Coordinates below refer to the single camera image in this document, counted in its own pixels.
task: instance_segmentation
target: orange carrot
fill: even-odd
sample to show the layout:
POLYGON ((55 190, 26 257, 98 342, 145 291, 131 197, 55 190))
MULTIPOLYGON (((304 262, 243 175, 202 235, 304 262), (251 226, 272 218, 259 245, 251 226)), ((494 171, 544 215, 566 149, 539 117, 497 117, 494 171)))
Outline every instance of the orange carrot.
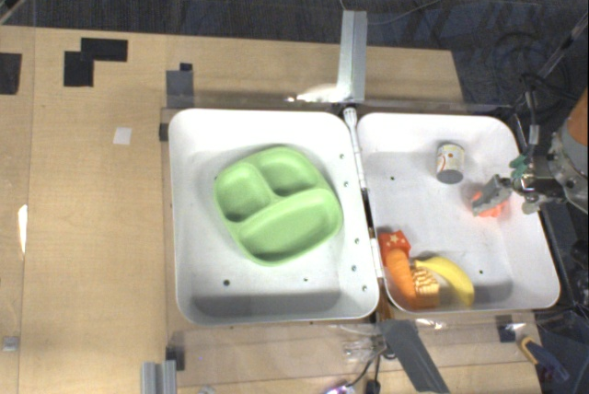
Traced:
POLYGON ((407 299, 411 307, 417 306, 417 294, 415 292, 415 283, 411 275, 409 258, 403 249, 392 249, 387 254, 387 268, 393 277, 395 286, 399 289, 403 297, 407 299))

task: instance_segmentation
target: tin can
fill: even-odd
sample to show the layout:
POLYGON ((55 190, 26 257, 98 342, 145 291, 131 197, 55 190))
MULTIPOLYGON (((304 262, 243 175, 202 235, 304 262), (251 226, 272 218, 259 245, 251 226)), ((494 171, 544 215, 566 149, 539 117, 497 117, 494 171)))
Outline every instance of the tin can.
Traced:
POLYGON ((455 184, 464 178, 464 148, 446 143, 438 148, 435 176, 442 183, 455 184))

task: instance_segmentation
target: wooden table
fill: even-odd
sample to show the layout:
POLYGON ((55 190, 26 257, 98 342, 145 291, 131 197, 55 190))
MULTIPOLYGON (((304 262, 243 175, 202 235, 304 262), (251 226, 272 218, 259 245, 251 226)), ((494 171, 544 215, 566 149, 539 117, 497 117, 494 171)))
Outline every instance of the wooden table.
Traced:
MULTIPOLYGON (((139 392, 142 362, 161 362, 167 344, 158 138, 166 71, 193 64, 197 91, 296 94, 335 82, 339 46, 2 27, 0 51, 9 49, 23 52, 23 64, 34 55, 35 78, 34 92, 0 98, 14 115, 15 101, 29 95, 33 112, 24 287, 11 289, 10 278, 0 286, 23 291, 18 392, 139 392), (94 87, 64 87, 64 52, 79 51, 82 37, 128 40, 128 61, 96 62, 94 87), (132 129, 129 145, 113 143, 118 127, 132 129)), ((366 84, 370 97, 461 99, 449 52, 369 48, 366 84)), ((0 121, 14 129, 10 117, 0 121)), ((484 349, 493 346, 504 348, 484 349)), ((15 392, 16 358, 0 359, 0 376, 7 374, 0 390, 15 392)), ((441 372, 453 392, 539 392, 533 366, 519 360, 441 372)), ((337 378, 214 387, 218 394, 320 393, 337 378)), ((383 393, 413 392, 398 366, 384 366, 381 381, 383 393)))

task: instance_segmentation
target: yellow banana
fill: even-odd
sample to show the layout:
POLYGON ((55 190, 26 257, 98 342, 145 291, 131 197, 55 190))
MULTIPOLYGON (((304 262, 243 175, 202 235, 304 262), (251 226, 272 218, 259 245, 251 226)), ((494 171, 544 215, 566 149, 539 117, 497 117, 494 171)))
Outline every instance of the yellow banana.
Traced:
POLYGON ((453 261, 444 257, 431 257, 427 260, 415 260, 415 268, 426 268, 438 273, 458 293, 458 297, 466 306, 472 306, 475 300, 475 288, 468 275, 453 261))

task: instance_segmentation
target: green plate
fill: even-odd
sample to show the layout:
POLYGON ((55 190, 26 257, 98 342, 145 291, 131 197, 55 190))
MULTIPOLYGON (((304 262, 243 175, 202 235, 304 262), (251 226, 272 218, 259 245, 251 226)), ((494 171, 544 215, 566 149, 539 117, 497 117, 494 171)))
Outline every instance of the green plate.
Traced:
POLYGON ((231 237, 265 265, 299 257, 337 234, 340 202, 306 156, 276 146, 225 168, 214 201, 231 237))

